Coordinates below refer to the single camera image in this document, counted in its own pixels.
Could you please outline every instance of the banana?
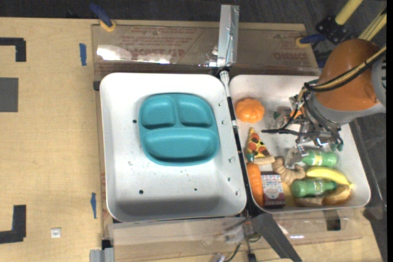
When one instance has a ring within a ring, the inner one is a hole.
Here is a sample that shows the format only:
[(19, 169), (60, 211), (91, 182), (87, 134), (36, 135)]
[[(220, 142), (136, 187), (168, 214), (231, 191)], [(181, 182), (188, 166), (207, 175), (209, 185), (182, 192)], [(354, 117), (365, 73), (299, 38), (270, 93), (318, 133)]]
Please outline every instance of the banana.
[(326, 205), (341, 203), (347, 200), (350, 194), (351, 194), (351, 188), (349, 186), (340, 185), (332, 193), (325, 196), (324, 201)]
[(306, 176), (312, 178), (328, 179), (338, 183), (339, 185), (347, 185), (349, 188), (353, 187), (353, 183), (349, 182), (342, 172), (328, 167), (323, 167), (323, 166), (310, 167), (306, 171)]

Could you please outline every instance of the croissant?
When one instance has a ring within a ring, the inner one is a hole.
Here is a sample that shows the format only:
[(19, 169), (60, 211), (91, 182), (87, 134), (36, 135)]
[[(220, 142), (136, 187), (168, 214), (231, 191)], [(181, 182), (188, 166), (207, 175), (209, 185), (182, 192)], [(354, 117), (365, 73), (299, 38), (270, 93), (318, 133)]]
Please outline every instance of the croissant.
[(277, 157), (272, 164), (273, 171), (279, 174), (282, 182), (291, 185), (294, 180), (303, 179), (306, 177), (306, 172), (300, 165), (295, 165), (295, 169), (289, 169), (284, 165), (284, 159), (282, 157)]

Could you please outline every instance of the blue plate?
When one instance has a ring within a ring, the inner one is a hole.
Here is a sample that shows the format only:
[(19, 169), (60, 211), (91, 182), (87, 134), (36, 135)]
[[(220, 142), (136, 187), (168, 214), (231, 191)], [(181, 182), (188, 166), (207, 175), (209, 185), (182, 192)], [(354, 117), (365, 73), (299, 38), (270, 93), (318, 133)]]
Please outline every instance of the blue plate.
[(167, 166), (205, 163), (220, 147), (212, 109), (192, 94), (147, 98), (139, 109), (139, 135), (146, 156)]

